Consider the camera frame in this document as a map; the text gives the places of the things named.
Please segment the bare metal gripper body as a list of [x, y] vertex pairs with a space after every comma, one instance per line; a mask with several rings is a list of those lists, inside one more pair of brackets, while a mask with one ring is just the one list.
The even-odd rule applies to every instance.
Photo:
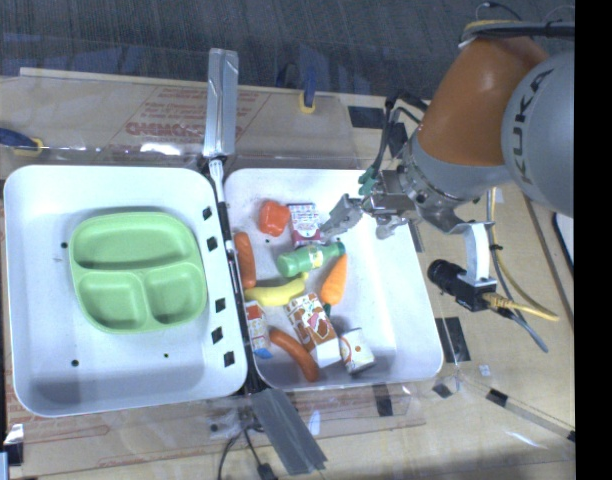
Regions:
[[376, 221], [397, 215], [409, 223], [425, 221], [445, 234], [464, 234], [467, 223], [455, 209], [465, 200], [434, 187], [417, 169], [382, 170], [364, 195], [364, 212]]

